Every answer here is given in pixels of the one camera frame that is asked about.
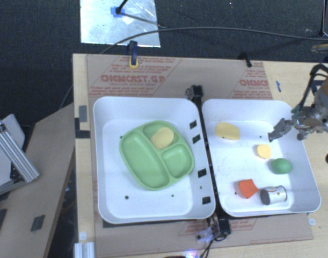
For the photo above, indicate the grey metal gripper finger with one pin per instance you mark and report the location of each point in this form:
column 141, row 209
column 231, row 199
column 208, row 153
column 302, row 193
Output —
column 303, row 136
column 278, row 130

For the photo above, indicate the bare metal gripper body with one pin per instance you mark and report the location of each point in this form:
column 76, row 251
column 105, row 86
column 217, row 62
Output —
column 315, row 118

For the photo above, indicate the small yellow toy food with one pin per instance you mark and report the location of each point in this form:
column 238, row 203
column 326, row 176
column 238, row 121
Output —
column 263, row 151

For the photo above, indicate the green round toy food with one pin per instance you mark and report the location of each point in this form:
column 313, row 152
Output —
column 281, row 166

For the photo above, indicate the yellow flat toy food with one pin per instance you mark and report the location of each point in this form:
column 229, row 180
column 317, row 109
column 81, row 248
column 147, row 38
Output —
column 227, row 130

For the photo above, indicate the white plastic tray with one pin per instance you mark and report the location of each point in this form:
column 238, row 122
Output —
column 150, row 206
column 233, row 165

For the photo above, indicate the small white can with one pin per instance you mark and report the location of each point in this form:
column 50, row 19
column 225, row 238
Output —
column 276, row 194

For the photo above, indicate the orange toy food piece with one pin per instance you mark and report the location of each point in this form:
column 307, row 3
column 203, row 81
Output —
column 248, row 188

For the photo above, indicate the thin black rod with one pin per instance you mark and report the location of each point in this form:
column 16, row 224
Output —
column 208, row 154

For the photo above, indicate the brown cardboard board red print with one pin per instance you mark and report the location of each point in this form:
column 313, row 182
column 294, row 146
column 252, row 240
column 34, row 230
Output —
column 222, row 74

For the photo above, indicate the yellow oval toy food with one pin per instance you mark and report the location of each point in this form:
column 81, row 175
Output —
column 162, row 138

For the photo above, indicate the green divided plate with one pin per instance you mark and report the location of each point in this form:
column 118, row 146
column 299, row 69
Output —
column 142, row 163

